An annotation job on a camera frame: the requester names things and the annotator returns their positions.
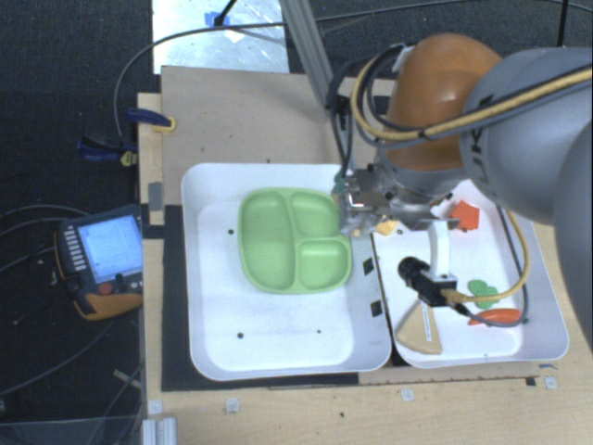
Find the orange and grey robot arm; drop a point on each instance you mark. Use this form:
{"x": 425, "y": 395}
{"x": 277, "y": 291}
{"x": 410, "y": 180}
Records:
{"x": 440, "y": 100}

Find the orange block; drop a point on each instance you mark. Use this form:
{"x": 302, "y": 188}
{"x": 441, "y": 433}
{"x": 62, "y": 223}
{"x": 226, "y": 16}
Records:
{"x": 464, "y": 215}

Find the green toy broccoli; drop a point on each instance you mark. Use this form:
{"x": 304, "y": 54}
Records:
{"x": 479, "y": 290}

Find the brown cardboard board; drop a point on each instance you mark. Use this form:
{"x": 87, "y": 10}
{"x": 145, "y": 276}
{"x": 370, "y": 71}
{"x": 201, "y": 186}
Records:
{"x": 241, "y": 118}

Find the black cylinder on white bracket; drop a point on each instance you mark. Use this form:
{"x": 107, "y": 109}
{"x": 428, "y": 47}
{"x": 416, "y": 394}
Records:
{"x": 437, "y": 288}

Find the green divided plate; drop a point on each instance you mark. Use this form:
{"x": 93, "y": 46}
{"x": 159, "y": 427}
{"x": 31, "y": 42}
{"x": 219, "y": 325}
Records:
{"x": 268, "y": 244}

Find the white plastic tray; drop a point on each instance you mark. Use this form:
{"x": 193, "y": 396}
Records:
{"x": 482, "y": 346}
{"x": 278, "y": 332}

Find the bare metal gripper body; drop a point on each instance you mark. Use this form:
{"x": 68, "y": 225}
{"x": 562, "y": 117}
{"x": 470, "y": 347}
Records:
{"x": 366, "y": 197}

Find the orange carrot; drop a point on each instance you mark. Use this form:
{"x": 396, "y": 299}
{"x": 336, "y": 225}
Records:
{"x": 502, "y": 315}

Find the tan pizza slice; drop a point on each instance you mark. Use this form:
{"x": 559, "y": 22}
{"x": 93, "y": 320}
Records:
{"x": 419, "y": 334}

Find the small yellow toy piece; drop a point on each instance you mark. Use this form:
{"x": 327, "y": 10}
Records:
{"x": 387, "y": 227}

